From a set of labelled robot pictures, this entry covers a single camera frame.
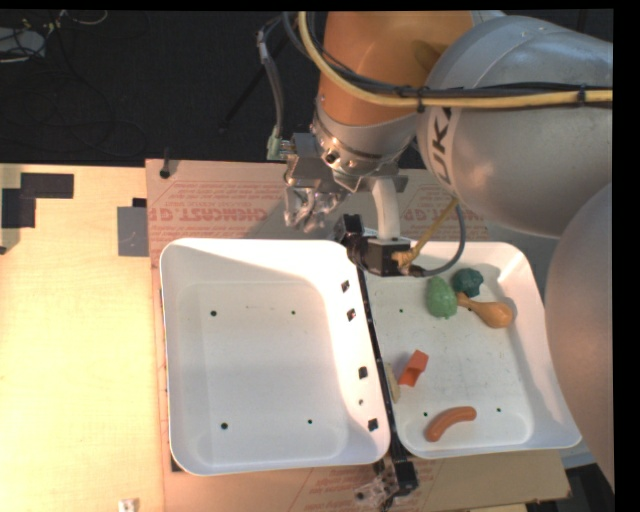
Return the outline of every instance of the empty white tray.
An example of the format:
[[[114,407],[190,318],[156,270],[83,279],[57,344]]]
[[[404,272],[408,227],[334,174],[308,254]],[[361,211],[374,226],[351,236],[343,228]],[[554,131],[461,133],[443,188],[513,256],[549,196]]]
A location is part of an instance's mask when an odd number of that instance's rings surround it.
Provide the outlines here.
[[[355,267],[329,241],[182,239],[160,257],[175,461],[365,464],[390,442]]]
[[[457,242],[430,242],[415,263],[438,268]],[[459,307],[437,318],[426,308],[428,279],[367,274],[367,288],[385,363],[399,377],[414,350],[429,356],[415,387],[401,386],[393,405],[402,444],[422,458],[575,446],[581,435],[554,372],[545,314],[524,254],[501,242],[469,242],[460,260],[439,274],[445,281],[462,268],[479,271],[481,302],[503,301],[515,311],[507,328],[493,329]],[[457,423],[437,442],[425,429],[445,409],[470,405],[473,421]]]

